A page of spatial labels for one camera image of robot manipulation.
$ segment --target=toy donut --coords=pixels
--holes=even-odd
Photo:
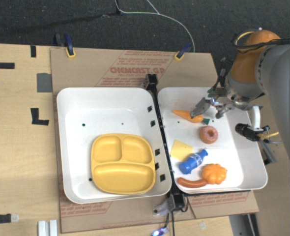
[[[200,130],[200,139],[206,144],[212,144],[218,139],[218,132],[212,126],[205,126]]]

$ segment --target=blue toy bottle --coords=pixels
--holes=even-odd
[[[191,171],[203,163],[203,159],[208,153],[205,149],[192,154],[185,162],[180,163],[179,168],[183,174],[190,174]]]

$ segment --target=yellow plate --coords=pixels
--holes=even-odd
[[[106,134],[91,147],[91,173],[97,188],[115,194],[137,194],[155,184],[156,171],[150,144],[128,134]]]

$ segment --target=toy food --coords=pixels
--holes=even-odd
[[[200,130],[200,139],[206,144],[212,144],[218,139],[218,132],[213,126],[205,126]]]
[[[202,177],[210,184],[221,184],[226,179],[227,169],[220,164],[208,164],[203,168]]]
[[[194,122],[194,123],[198,123],[198,122],[202,122],[203,121],[203,116],[202,115],[198,115],[198,116],[195,116],[193,118],[191,118],[191,115],[190,115],[190,111],[186,111],[186,110],[173,110],[173,113],[178,115],[178,116],[181,116],[182,118],[185,118],[191,122]]]
[[[203,168],[202,177],[203,179],[197,181],[186,180],[179,177],[178,184],[187,188],[200,188],[209,184],[221,184],[227,176],[227,169],[222,167],[220,164],[208,164]]]

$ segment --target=orange pumpkin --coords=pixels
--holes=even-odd
[[[203,168],[202,177],[210,184],[221,184],[227,176],[227,169],[220,164],[208,164]]]

